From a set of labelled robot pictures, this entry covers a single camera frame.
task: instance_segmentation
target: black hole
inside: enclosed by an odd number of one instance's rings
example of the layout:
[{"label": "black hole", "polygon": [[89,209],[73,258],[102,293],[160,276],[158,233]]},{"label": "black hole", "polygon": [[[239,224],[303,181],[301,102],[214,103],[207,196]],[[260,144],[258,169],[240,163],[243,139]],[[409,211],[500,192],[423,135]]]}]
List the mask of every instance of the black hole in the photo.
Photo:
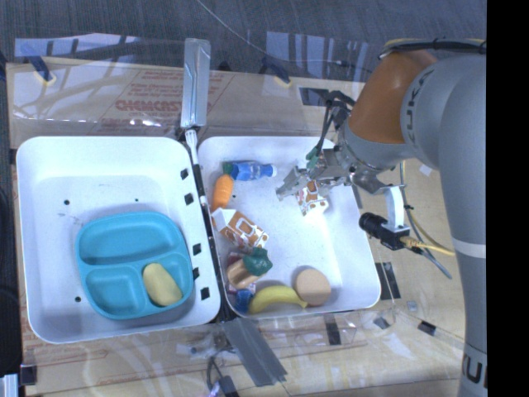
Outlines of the black hole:
[{"label": "black hole", "polygon": [[205,300],[209,297],[209,288],[206,287],[206,288],[202,288],[200,290],[200,297],[202,300]]},{"label": "black hole", "polygon": [[185,198],[185,203],[187,205],[189,205],[189,204],[191,204],[193,202],[193,195],[191,193],[185,194],[184,198]]}]

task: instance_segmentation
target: banana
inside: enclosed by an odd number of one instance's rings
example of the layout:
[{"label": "banana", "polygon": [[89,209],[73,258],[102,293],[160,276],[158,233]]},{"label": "banana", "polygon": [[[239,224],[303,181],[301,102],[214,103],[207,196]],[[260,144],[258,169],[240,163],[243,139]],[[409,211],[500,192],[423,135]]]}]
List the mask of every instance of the banana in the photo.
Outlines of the banana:
[{"label": "banana", "polygon": [[304,309],[307,307],[307,302],[301,300],[293,288],[287,285],[271,285],[255,293],[250,301],[249,312],[259,313],[273,303],[299,304]]}]

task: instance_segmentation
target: carrot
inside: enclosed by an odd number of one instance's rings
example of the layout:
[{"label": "carrot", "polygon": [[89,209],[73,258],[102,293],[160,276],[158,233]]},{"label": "carrot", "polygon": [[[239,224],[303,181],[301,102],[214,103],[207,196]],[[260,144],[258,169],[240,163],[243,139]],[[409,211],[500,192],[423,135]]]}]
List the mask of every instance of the carrot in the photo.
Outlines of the carrot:
[{"label": "carrot", "polygon": [[223,174],[217,179],[213,190],[212,213],[218,208],[226,208],[230,202],[233,184],[234,180],[229,174]]}]

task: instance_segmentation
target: blue plate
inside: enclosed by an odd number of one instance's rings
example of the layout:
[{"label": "blue plate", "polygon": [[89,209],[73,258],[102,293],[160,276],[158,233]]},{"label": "blue plate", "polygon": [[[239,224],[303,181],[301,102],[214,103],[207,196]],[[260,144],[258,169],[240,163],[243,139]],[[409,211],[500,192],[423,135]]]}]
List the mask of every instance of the blue plate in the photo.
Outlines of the blue plate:
[{"label": "blue plate", "polygon": [[[111,319],[141,318],[182,304],[193,290],[193,267],[182,232],[158,212],[132,212],[87,223],[75,255],[90,304]],[[183,297],[170,306],[154,304],[143,284],[150,263],[160,263]]]}]

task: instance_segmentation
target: tray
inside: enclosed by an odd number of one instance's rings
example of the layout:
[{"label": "tray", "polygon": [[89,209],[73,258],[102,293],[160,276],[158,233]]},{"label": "tray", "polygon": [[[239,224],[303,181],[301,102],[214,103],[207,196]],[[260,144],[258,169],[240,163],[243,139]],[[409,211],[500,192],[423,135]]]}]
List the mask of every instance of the tray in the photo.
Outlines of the tray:
[{"label": "tray", "polygon": [[[210,322],[220,291],[187,150],[163,137],[39,136],[17,151],[22,262],[33,332],[63,343]],[[179,228],[193,288],[178,307],[110,319],[90,304],[75,241],[89,222],[120,213],[161,213]]]},{"label": "tray", "polygon": [[[321,271],[331,284],[331,297],[322,306],[302,309],[295,304],[273,304],[257,314],[238,312],[225,275],[228,255],[238,249],[215,231],[226,297],[239,316],[277,318],[340,312],[366,309],[379,300],[379,276],[368,238],[358,224],[360,211],[351,187],[333,188],[325,212],[305,217],[294,196],[279,201],[275,194],[294,165],[304,167],[305,155],[317,140],[304,136],[216,136],[206,139],[198,148],[209,201],[224,161],[257,160],[277,168],[278,173],[272,178],[236,181],[228,205],[244,213],[269,235],[265,248],[274,266],[255,283],[256,289],[278,284],[292,286],[297,274],[308,267]],[[324,147],[332,148],[333,143],[325,141]]]},{"label": "tray", "polygon": [[[171,310],[193,289],[193,268],[182,232],[157,212],[131,212],[89,222],[77,236],[75,255],[84,291],[92,306],[112,319],[132,319]],[[151,301],[143,270],[159,263],[182,298],[168,306]]]}]

